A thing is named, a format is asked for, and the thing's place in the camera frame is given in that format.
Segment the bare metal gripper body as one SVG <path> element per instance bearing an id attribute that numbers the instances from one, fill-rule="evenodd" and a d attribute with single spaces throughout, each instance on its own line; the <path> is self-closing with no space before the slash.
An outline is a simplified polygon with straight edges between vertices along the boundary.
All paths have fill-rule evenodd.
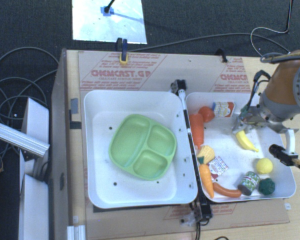
<path id="1" fill-rule="evenodd" d="M 243 109 L 237 119 L 245 125 L 255 125 L 255 128 L 268 127 L 278 134 L 284 134 L 288 128 L 283 122 L 292 117 L 292 105 L 257 104 Z"/>

